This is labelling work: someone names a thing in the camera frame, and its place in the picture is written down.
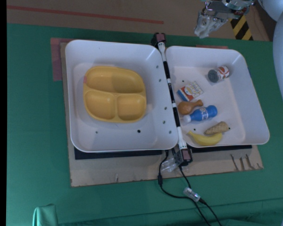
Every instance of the bottle label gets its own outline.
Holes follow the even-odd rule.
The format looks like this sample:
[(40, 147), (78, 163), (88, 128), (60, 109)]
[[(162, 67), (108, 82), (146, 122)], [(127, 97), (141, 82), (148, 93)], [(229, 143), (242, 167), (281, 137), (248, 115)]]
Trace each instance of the bottle label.
[(220, 76), (221, 80), (225, 79), (226, 77), (230, 75), (230, 71), (228, 70), (226, 66), (218, 67), (216, 71), (218, 72), (218, 76)]
[(199, 108), (202, 114), (202, 120), (206, 120), (208, 118), (208, 111), (205, 107)]

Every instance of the bottle cap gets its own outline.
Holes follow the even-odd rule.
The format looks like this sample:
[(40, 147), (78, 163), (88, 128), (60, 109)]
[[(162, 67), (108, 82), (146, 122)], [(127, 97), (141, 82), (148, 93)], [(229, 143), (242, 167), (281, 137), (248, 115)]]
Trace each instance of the bottle cap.
[(183, 121), (184, 121), (185, 123), (191, 122), (191, 117), (190, 117), (190, 115), (184, 115), (184, 116), (183, 116)]

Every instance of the brown floor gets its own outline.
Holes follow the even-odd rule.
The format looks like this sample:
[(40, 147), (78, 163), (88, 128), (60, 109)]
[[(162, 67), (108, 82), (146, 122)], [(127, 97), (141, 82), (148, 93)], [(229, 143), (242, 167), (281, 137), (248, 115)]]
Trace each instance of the brown floor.
[[(7, 0), (7, 22), (195, 36), (200, 0)], [(246, 15), (254, 40), (272, 41), (275, 22), (257, 4)], [(210, 34), (235, 39), (230, 23)]]

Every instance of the toy food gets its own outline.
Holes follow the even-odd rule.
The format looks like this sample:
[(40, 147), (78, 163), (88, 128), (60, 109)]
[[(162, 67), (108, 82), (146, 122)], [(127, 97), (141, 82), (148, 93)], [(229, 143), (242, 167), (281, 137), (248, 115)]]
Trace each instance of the toy food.
[(189, 123), (191, 121), (203, 121), (208, 118), (216, 116), (218, 113), (216, 106), (209, 105), (208, 107), (201, 107), (195, 111), (193, 111), (190, 115), (184, 115), (183, 121), (185, 123)]
[(226, 132), (226, 131), (228, 131), (228, 130), (229, 130), (229, 127), (228, 127), (227, 123), (224, 122), (224, 121), (221, 121), (221, 122), (219, 122), (218, 124), (216, 124), (216, 125), (214, 125), (214, 126), (208, 128), (208, 129), (204, 132), (204, 134), (205, 134), (205, 135), (213, 135), (213, 134), (215, 134), (215, 133), (219, 133), (219, 132), (222, 133), (222, 132)]
[(188, 132), (188, 135), (190, 135), (194, 141), (199, 145), (216, 145), (219, 141), (222, 139), (222, 133), (216, 133), (211, 136), (204, 136), (200, 134), (193, 133), (191, 131)]
[(203, 106), (202, 100), (197, 100), (196, 102), (182, 101), (178, 104), (177, 109), (180, 114), (187, 115), (197, 106)]
[(230, 71), (226, 66), (221, 66), (208, 72), (208, 78), (213, 83), (217, 83), (227, 78), (230, 75)]
[(177, 94), (183, 101), (191, 101), (203, 94), (203, 90), (200, 88), (196, 81), (193, 81), (192, 83), (180, 88), (177, 91)]

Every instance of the small box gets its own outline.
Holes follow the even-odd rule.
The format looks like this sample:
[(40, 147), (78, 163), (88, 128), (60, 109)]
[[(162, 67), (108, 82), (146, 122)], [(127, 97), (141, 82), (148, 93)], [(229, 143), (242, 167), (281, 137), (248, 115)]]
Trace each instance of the small box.
[(200, 88), (196, 81), (193, 81), (192, 83), (180, 88), (177, 91), (177, 94), (183, 101), (191, 101), (203, 94), (203, 90)]

